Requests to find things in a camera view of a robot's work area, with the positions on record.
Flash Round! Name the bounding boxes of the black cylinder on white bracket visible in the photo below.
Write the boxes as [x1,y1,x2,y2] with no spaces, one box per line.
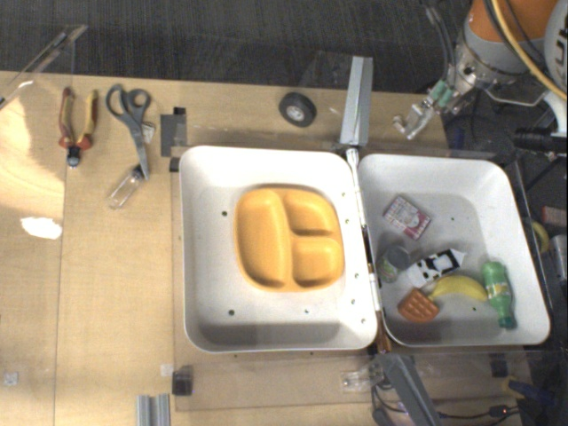
[513,90,568,153]

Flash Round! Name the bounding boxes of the grey scissors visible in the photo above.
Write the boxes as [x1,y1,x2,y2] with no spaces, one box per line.
[105,83,154,181]

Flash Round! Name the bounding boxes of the white plastic tray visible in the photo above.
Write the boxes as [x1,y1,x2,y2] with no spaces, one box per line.
[177,144,380,354]
[357,153,552,349]

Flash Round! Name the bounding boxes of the orange waffle biscuit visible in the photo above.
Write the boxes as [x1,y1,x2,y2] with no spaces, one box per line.
[397,287,441,324]

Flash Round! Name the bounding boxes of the red and yellow pliers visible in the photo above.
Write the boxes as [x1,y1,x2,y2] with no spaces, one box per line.
[59,86,100,168]

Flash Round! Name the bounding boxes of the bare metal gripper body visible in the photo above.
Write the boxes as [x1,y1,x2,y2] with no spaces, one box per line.
[443,43,494,115]

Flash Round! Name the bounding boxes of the yellow banana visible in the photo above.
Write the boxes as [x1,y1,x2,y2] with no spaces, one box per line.
[426,274,489,304]

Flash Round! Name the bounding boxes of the orange divided plate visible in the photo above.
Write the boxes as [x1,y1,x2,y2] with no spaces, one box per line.
[233,187,346,293]

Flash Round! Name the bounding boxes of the grey and green can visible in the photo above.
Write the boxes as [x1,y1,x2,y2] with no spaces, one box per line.
[376,244,414,284]

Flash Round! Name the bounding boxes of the clear plastic vial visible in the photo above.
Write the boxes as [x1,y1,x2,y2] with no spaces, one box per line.
[106,166,146,210]

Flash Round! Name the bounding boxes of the pink and white carton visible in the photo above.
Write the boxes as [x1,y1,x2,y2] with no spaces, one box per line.
[382,194,432,240]

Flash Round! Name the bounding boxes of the black tape roll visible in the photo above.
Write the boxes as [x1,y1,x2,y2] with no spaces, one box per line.
[278,91,318,128]

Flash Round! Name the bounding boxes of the black and white carton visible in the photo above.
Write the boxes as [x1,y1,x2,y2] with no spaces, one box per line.
[406,247,467,288]

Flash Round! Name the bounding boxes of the green plastic bottle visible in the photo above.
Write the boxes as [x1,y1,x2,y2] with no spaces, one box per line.
[481,260,518,330]

